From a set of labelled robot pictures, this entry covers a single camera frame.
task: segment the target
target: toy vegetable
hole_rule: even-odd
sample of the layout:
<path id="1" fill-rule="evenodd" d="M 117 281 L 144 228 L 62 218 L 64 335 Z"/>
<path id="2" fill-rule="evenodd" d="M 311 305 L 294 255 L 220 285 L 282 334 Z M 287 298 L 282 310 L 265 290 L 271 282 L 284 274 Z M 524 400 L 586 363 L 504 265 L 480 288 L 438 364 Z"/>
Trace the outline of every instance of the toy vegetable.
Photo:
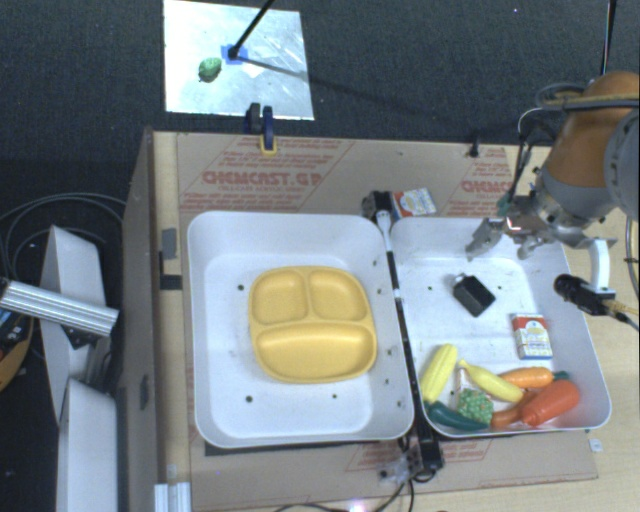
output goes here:
<path id="1" fill-rule="evenodd" d="M 536 396 L 538 396 L 537 391 L 527 391 L 522 397 L 522 400 L 513 407 L 504 411 L 494 412 L 493 416 L 491 416 L 491 426 L 493 428 L 504 428 L 516 421 L 520 421 L 522 417 L 522 408 L 531 402 L 531 400 Z"/>
<path id="2" fill-rule="evenodd" d="M 462 414 L 449 409 L 442 402 L 436 401 L 432 404 L 425 403 L 425 409 L 427 409 L 427 416 L 429 419 L 440 425 L 447 427 L 457 428 L 458 430 L 465 430 L 467 432 L 473 432 L 476 430 L 483 430 L 489 425 L 487 423 L 481 423 L 476 420 L 464 417 Z"/>
<path id="3" fill-rule="evenodd" d="M 542 366 L 517 368 L 516 370 L 501 373 L 500 377 L 519 388 L 543 388 L 553 382 L 551 370 Z"/>
<path id="4" fill-rule="evenodd" d="M 438 399 L 453 372 L 457 357 L 458 349 L 450 343 L 438 348 L 420 379 L 423 401 L 431 404 Z"/>
<path id="5" fill-rule="evenodd" d="M 554 380 L 522 408 L 522 421 L 532 427 L 573 409 L 580 401 L 578 387 L 566 379 Z"/>
<path id="6" fill-rule="evenodd" d="M 465 418 L 488 425 L 493 414 L 493 402 L 482 391 L 463 389 L 458 397 L 458 412 Z"/>
<path id="7" fill-rule="evenodd" d="M 519 402 L 522 399 L 522 390 L 515 384 L 507 382 L 502 377 L 498 377 L 480 366 L 471 365 L 464 359 L 461 359 L 458 364 L 469 372 L 473 382 L 479 388 L 490 395 L 506 402 Z"/>

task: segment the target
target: white cardboard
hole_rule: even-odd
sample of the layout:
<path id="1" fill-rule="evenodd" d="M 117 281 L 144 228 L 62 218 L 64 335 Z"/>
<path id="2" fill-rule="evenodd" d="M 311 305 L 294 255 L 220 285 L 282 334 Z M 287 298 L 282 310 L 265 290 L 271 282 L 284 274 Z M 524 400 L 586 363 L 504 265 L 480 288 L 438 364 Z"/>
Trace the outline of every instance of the white cardboard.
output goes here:
<path id="1" fill-rule="evenodd" d="M 100 260 L 95 245 L 64 229 L 52 226 L 42 268 L 40 286 L 69 298 L 97 306 L 105 305 Z M 42 341 L 47 360 L 51 398 L 60 418 L 67 379 L 85 379 L 92 349 L 74 349 L 60 324 L 41 320 Z M 100 344 L 108 344 L 108 338 Z"/>
<path id="2" fill-rule="evenodd" d="M 391 238 L 417 374 L 422 375 L 437 347 L 451 343 L 458 349 L 458 359 L 496 374 L 527 366 L 566 371 L 580 389 L 581 400 L 576 408 L 537 428 L 515 424 L 470 434 L 437 424 L 433 427 L 452 438 L 601 427 L 611 414 L 611 399 L 589 329 L 583 313 L 553 291 L 555 278 L 570 273 L 562 246 L 546 244 L 536 249 L 535 257 L 520 260 L 518 246 L 504 236 L 491 251 L 469 262 L 465 243 L 479 223 L 480 219 L 413 217 L 393 226 Z M 453 297 L 452 281 L 461 273 L 475 276 L 496 297 L 477 318 Z M 514 313 L 544 316 L 553 359 L 518 357 L 511 326 Z M 440 395 L 453 408 L 454 387 L 452 375 Z M 510 406 L 494 402 L 497 410 Z"/>
<path id="3" fill-rule="evenodd" d="M 115 512 L 116 454 L 114 400 L 69 379 L 58 441 L 56 511 Z"/>
<path id="4" fill-rule="evenodd" d="M 189 228 L 195 414 L 212 444 L 239 448 L 397 439 L 413 406 L 385 246 L 353 215 L 207 212 Z M 258 365 L 248 294 L 274 268 L 341 268 L 362 284 L 378 337 L 365 374 L 324 384 L 282 383 Z"/>

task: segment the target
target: clamp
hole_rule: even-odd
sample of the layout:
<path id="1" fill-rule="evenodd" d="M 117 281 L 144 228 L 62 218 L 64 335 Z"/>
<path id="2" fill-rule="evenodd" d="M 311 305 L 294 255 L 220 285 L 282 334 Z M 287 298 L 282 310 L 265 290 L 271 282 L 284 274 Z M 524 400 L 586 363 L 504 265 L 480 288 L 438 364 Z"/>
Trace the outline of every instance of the clamp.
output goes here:
<path id="1" fill-rule="evenodd" d="M 273 130 L 272 107 L 264 107 L 260 117 L 260 103 L 252 103 L 244 116 L 244 132 L 260 135 L 260 152 L 263 155 L 273 156 L 278 152 Z"/>

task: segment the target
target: plastic food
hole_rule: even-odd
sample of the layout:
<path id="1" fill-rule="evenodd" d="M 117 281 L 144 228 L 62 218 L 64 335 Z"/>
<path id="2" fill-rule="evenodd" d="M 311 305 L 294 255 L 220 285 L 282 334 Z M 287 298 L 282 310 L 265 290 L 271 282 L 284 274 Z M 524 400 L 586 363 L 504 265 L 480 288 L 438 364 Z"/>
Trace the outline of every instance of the plastic food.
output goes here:
<path id="1" fill-rule="evenodd" d="M 522 416 L 522 408 L 527 405 L 531 400 L 533 400 L 536 396 L 538 396 L 537 391 L 526 391 L 516 405 L 513 407 L 506 409 L 504 411 L 494 412 L 491 417 L 491 426 L 493 428 L 504 428 L 516 421 L 521 420 Z"/>
<path id="2" fill-rule="evenodd" d="M 469 372 L 473 382 L 475 382 L 480 389 L 499 400 L 519 402 L 522 399 L 523 392 L 515 384 L 507 382 L 502 377 L 498 377 L 485 368 L 471 365 L 464 359 L 461 359 L 458 364 Z"/>
<path id="3" fill-rule="evenodd" d="M 440 401 L 435 401 L 431 405 L 425 403 L 425 407 L 427 409 L 427 416 L 429 419 L 434 423 L 439 423 L 440 425 L 457 428 L 458 430 L 465 430 L 467 432 L 484 430 L 489 427 L 488 423 L 481 423 L 479 421 L 466 418 L 462 414 L 449 409 Z"/>
<path id="4" fill-rule="evenodd" d="M 542 366 L 517 368 L 516 370 L 501 373 L 500 377 L 519 388 L 543 388 L 553 382 L 551 370 Z"/>
<path id="5" fill-rule="evenodd" d="M 458 397 L 458 412 L 465 418 L 488 425 L 493 415 L 493 402 L 477 389 L 463 389 Z"/>
<path id="6" fill-rule="evenodd" d="M 553 374 L 553 380 L 558 380 L 558 379 L 570 379 L 571 375 L 569 375 L 568 372 L 565 372 L 564 370 L 560 370 L 559 372 L 554 372 Z"/>
<path id="7" fill-rule="evenodd" d="M 567 379 L 554 380 L 522 408 L 522 421 L 537 427 L 573 409 L 580 401 L 580 390 Z"/>
<path id="8" fill-rule="evenodd" d="M 438 348 L 420 379 L 423 401 L 431 404 L 438 399 L 453 372 L 457 357 L 458 349 L 450 343 Z"/>
<path id="9" fill-rule="evenodd" d="M 367 294 L 332 267 L 281 267 L 249 292 L 249 331 L 258 364 L 291 383 L 336 382 L 368 371 L 377 336 Z"/>
<path id="10" fill-rule="evenodd" d="M 203 82 L 213 82 L 222 71 L 222 60 L 217 57 L 204 59 L 198 68 L 198 76 Z"/>

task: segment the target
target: white plastic tray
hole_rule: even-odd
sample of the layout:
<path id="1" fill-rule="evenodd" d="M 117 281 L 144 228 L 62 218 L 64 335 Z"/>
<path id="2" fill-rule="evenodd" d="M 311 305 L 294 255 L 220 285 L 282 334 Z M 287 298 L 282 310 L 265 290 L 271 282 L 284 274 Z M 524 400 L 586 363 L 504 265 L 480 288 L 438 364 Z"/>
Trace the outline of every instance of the white plastic tray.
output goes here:
<path id="1" fill-rule="evenodd" d="M 195 419 L 223 448 L 401 437 L 414 410 L 382 236 L 356 216 L 206 212 L 187 234 Z M 269 269 L 326 265 L 353 274 L 378 337 L 355 379 L 289 384 L 258 365 L 249 333 L 253 281 Z"/>
<path id="2" fill-rule="evenodd" d="M 437 347 L 452 343 L 459 358 L 494 373 L 521 366 L 565 370 L 579 387 L 581 401 L 538 429 L 523 425 L 470 434 L 437 424 L 433 427 L 449 437 L 474 437 L 602 426 L 609 419 L 611 401 L 584 316 L 553 290 L 555 278 L 570 273 L 561 245 L 539 247 L 529 259 L 519 260 L 518 246 L 503 237 L 489 253 L 468 262 L 464 247 L 479 223 L 479 219 L 409 217 L 393 226 L 391 239 L 418 375 Z M 452 280 L 461 273 L 476 276 L 496 296 L 477 318 L 453 297 Z M 518 358 L 510 323 L 513 313 L 544 315 L 553 359 Z M 455 405 L 453 389 L 452 377 L 440 398 L 446 405 Z"/>

